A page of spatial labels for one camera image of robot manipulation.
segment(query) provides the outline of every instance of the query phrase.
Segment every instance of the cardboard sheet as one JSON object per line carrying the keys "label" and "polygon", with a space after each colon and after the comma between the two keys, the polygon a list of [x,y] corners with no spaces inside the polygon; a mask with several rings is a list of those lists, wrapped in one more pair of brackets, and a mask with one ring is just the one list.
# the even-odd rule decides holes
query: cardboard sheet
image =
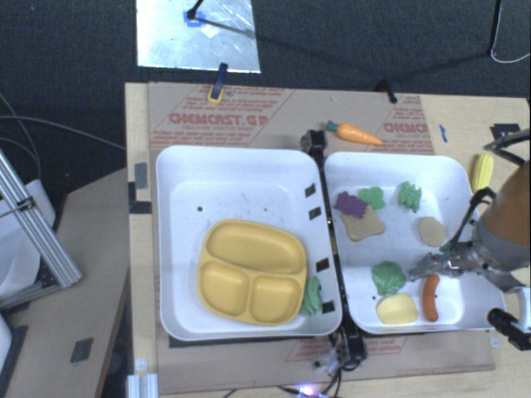
{"label": "cardboard sheet", "polygon": [[[171,339],[158,311],[158,227],[154,161],[173,144],[298,148],[309,129],[329,119],[377,135],[383,146],[345,142],[327,133],[327,154],[343,151],[433,154],[418,96],[324,90],[226,87],[225,98],[207,102],[208,85],[149,85],[153,202],[153,255],[157,318],[158,386],[161,394],[299,382],[328,382],[314,362],[331,349],[327,337],[250,342],[180,342]],[[485,331],[370,337],[368,359],[344,380],[493,370]]]}

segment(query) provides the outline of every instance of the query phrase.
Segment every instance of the wooden table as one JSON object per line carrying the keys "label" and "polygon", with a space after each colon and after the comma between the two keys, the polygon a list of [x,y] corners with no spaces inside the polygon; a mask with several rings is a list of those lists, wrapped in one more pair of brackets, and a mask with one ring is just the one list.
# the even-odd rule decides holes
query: wooden table
{"label": "wooden table", "polygon": [[129,292],[127,205],[125,170],[68,195],[57,237],[83,278],[6,317],[27,326],[8,398],[101,395]]}
{"label": "wooden table", "polygon": [[[305,98],[312,103],[312,92],[305,91]],[[520,128],[529,127],[529,105],[525,99],[499,99],[455,96],[420,96],[426,122],[431,134],[435,154],[446,155],[458,161],[467,172],[481,147],[493,140],[489,126],[493,124],[516,123]],[[128,135],[128,181],[135,181],[135,167],[149,161],[149,105],[148,86],[129,84],[126,86],[126,111]],[[442,139],[440,125],[446,129],[447,142]],[[286,134],[301,135],[299,130]],[[529,158],[529,143],[513,146],[512,151]],[[496,158],[491,187],[498,190],[515,169],[511,163]],[[137,201],[151,201],[150,185],[136,190]],[[154,284],[153,284],[153,237],[151,215],[141,211],[129,218],[131,249],[131,286],[133,303],[133,332],[135,374],[143,376],[157,372],[157,349],[155,345]],[[529,270],[520,270],[517,277],[529,284]],[[507,309],[518,313],[514,296],[507,296]],[[340,395],[378,397],[426,397],[426,396],[524,396],[531,389],[529,363],[531,355],[519,352],[496,332],[492,338],[499,338],[500,348],[492,350],[496,369],[494,371],[445,374],[439,376],[414,376],[392,379],[344,382]],[[224,391],[196,392],[186,394],[194,397],[222,397]],[[240,390],[234,396],[272,397],[286,396],[277,388]]]}

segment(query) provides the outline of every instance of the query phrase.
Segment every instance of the metal bracket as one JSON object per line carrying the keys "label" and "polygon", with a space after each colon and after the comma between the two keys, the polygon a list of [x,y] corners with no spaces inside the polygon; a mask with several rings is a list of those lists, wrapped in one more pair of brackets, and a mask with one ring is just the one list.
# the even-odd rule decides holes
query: metal bracket
{"label": "metal bracket", "polygon": [[158,375],[149,373],[145,376],[127,376],[128,398],[158,398]]}
{"label": "metal bracket", "polygon": [[319,176],[321,179],[321,188],[323,193],[324,208],[326,211],[326,218],[329,225],[330,241],[332,243],[332,251],[334,253],[334,266],[336,275],[338,277],[339,295],[341,297],[341,305],[343,309],[343,320],[341,321],[341,329],[344,332],[345,340],[348,347],[348,354],[350,357],[350,364],[357,366],[362,360],[367,358],[367,350],[365,349],[365,341],[363,332],[356,326],[350,311],[348,309],[347,292],[343,280],[343,272],[339,262],[339,253],[336,246],[334,221],[332,220],[332,210],[330,207],[329,191],[326,183],[326,176],[324,174],[324,148],[326,148],[326,136],[324,131],[310,130],[300,140],[299,150],[307,153],[315,160],[319,169]]}
{"label": "metal bracket", "polygon": [[56,292],[57,290],[61,290],[61,286],[58,284],[45,287],[41,281],[36,282],[4,299],[0,299],[0,310],[3,311],[9,308],[14,308],[23,303],[32,301],[33,299]]}
{"label": "metal bracket", "polygon": [[0,195],[40,252],[57,283],[67,288],[82,274],[65,252],[39,208],[33,205],[24,183],[0,149]]}

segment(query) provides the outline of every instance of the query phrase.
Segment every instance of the yellow corn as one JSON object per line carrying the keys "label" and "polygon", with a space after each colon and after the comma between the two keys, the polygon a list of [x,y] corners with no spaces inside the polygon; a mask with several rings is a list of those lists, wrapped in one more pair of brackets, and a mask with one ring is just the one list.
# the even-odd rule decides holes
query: yellow corn
{"label": "yellow corn", "polygon": [[471,186],[474,193],[489,186],[493,170],[494,158],[490,153],[482,153],[475,163],[474,175],[472,176]]}

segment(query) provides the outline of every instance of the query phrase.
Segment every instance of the black cable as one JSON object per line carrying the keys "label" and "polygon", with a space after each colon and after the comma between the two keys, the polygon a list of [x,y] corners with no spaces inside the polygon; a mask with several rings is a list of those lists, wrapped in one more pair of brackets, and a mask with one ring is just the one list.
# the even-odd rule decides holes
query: black cable
{"label": "black cable", "polygon": [[79,134],[80,136],[90,138],[92,140],[95,140],[96,142],[107,144],[108,146],[112,146],[113,148],[117,148],[119,150],[125,150],[124,146],[121,146],[117,143],[113,143],[113,142],[110,142],[109,140],[105,140],[104,138],[100,138],[95,135],[85,133],[85,131],[81,131],[79,129],[73,129],[72,127],[68,127],[63,124],[53,123],[45,119],[33,118],[29,116],[1,116],[0,121],[4,121],[4,120],[6,121],[23,120],[23,121],[30,121],[30,122],[37,123],[37,124],[44,124],[44,125],[48,125],[49,127],[53,127],[55,129],[63,129],[65,131],[68,131],[69,133]]}
{"label": "black cable", "polygon": [[334,387],[340,377],[341,369],[336,371],[336,374],[330,381],[330,383],[321,391],[322,394],[328,394],[328,392]]}
{"label": "black cable", "polygon": [[41,178],[41,175],[42,175],[41,157],[39,156],[39,151],[37,150],[37,146],[35,145],[35,142],[33,141],[32,136],[29,134],[29,132],[26,129],[26,126],[22,122],[22,117],[18,116],[17,112],[15,112],[15,109],[9,104],[9,102],[4,97],[2,92],[0,92],[0,100],[2,100],[2,102],[6,105],[7,110],[9,110],[12,117],[14,117],[14,119],[17,121],[22,132],[24,133],[24,135],[26,135],[27,141],[30,143],[30,146],[32,146],[33,156],[35,156],[35,159],[37,161],[37,176],[38,178]]}
{"label": "black cable", "polygon": [[338,373],[338,385],[335,387],[334,398],[338,398],[339,388],[341,387],[341,373],[343,370],[339,370]]}
{"label": "black cable", "polygon": [[498,39],[498,32],[499,32],[499,22],[501,20],[501,12],[502,12],[502,1],[503,0],[496,0],[496,6],[495,6],[495,9],[494,9],[494,20],[493,20],[493,24],[492,24],[492,31],[490,33],[490,57],[492,58],[493,61],[496,61],[498,63],[504,63],[504,64],[509,64],[509,63],[515,63],[515,62],[520,62],[522,61],[523,59],[526,59],[529,57],[529,53],[527,53],[526,55],[524,56],[521,56],[517,59],[513,59],[511,61],[502,61],[500,59],[498,59],[496,56],[496,42],[497,42],[497,39]]}
{"label": "black cable", "polygon": [[488,203],[487,201],[483,200],[483,198],[487,197],[487,196],[494,200],[494,198],[496,197],[496,193],[494,193],[492,191],[492,189],[490,189],[489,187],[486,187],[484,189],[478,190],[474,194],[474,196],[470,199],[470,206],[469,206],[468,211],[466,212],[465,216],[463,217],[463,220],[461,221],[461,225],[460,225],[459,229],[454,234],[454,237],[451,238],[450,242],[448,242],[450,244],[450,249],[449,250],[454,250],[455,249],[455,245],[459,241],[461,233],[465,229],[465,226],[468,223],[468,220],[470,219],[470,217],[472,215],[472,212],[474,212],[474,209],[480,203]]}
{"label": "black cable", "polygon": [[33,162],[37,165],[37,169],[39,168],[39,161],[38,161],[37,157],[26,146],[24,146],[23,144],[20,144],[19,142],[16,142],[15,140],[11,140],[10,138],[5,138],[5,137],[0,137],[0,142],[11,144],[12,146],[15,146],[15,147],[23,150],[33,160]]}
{"label": "black cable", "polygon": [[238,390],[237,389],[233,389],[232,391],[228,392],[225,396],[223,396],[223,398],[229,398],[229,396],[231,396],[236,391],[238,391]]}
{"label": "black cable", "polygon": [[354,371],[358,368],[359,362],[355,362],[353,366],[350,366],[348,363],[343,366],[343,371]]}
{"label": "black cable", "polygon": [[299,391],[297,391],[296,389],[293,389],[293,388],[288,388],[286,386],[277,386],[281,391],[284,391],[284,392],[287,392],[288,394],[292,394],[292,395],[298,395],[299,394]]}
{"label": "black cable", "polygon": [[525,160],[522,159],[520,156],[515,155],[514,153],[507,152],[506,150],[500,149],[494,151],[498,156],[501,156],[503,159],[506,159],[510,163],[515,163],[519,167],[525,164]]}

